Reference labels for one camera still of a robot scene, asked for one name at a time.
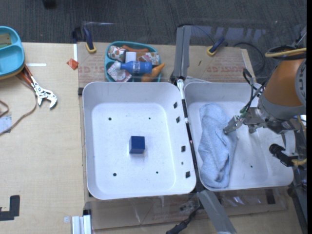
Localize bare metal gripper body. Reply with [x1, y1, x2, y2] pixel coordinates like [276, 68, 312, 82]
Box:
[243, 107, 297, 135]

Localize white plastic tray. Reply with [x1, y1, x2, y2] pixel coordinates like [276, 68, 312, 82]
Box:
[183, 82, 294, 192]
[82, 81, 197, 200]

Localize light blue towel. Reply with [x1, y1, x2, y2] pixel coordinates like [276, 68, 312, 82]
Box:
[197, 103, 239, 189]

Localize brown cardboard board red print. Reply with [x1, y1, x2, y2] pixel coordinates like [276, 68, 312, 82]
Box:
[77, 41, 289, 230]

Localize orange carrot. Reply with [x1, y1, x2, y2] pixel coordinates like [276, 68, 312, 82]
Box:
[141, 63, 166, 83]

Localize blue cube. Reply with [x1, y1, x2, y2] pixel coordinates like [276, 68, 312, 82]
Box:
[129, 136, 146, 155]

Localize printed brown packet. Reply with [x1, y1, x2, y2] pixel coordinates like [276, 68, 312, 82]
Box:
[136, 52, 160, 66]

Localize blue bottle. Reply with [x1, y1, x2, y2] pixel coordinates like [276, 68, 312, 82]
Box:
[119, 60, 154, 75]

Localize orange sausage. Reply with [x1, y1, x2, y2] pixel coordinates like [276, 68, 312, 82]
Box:
[120, 44, 150, 54]

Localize white and red packet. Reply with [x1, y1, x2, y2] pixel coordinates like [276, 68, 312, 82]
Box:
[106, 60, 133, 82]

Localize printed small can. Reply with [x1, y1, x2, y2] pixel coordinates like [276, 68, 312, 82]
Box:
[107, 45, 126, 63]

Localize teal divided plate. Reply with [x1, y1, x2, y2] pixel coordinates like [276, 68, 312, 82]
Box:
[104, 40, 162, 83]

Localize red flat square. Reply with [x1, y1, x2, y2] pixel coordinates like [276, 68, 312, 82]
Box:
[66, 58, 79, 71]

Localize blue divided plate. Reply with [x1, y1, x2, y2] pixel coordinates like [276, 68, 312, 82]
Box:
[0, 26, 26, 80]

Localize black cylinder on white bracket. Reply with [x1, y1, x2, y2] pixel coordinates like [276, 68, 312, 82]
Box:
[269, 128, 299, 168]

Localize black block with wires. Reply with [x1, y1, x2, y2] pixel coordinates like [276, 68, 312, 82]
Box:
[170, 75, 187, 84]

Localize orange handled pliers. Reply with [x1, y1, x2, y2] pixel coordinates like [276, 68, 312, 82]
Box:
[18, 65, 59, 109]

